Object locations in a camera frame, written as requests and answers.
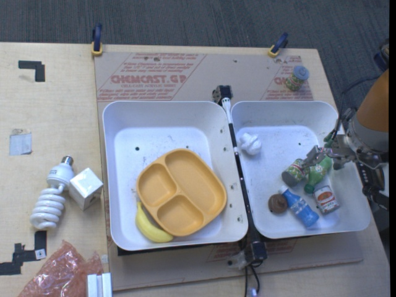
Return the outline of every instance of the banana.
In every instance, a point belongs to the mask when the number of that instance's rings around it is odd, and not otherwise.
[[[137,202],[137,213],[135,217],[135,223],[137,228],[143,235],[153,242],[164,243],[173,240],[173,236],[168,232],[157,228],[151,223],[146,213],[143,211],[141,201]]]

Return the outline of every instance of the blue bottle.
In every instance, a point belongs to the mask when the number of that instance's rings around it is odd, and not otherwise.
[[[313,225],[319,219],[319,215],[311,209],[306,201],[292,193],[287,186],[282,186],[278,192],[286,198],[288,207],[306,227]]]

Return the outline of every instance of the white cube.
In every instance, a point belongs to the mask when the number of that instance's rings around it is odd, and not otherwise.
[[[90,169],[86,168],[70,180],[69,195],[77,202],[81,210],[100,199],[103,183]]]

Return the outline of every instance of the green soda bottle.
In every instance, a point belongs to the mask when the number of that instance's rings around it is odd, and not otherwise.
[[[304,187],[305,192],[308,194],[312,194],[314,192],[315,185],[323,179],[332,166],[332,163],[332,159],[328,156],[325,156],[321,162],[309,167],[308,182]]]

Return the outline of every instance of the yellow plate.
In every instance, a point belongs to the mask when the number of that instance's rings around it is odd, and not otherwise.
[[[198,154],[172,150],[137,178],[137,193],[153,219],[174,236],[187,236],[211,222],[226,204],[222,182]]]

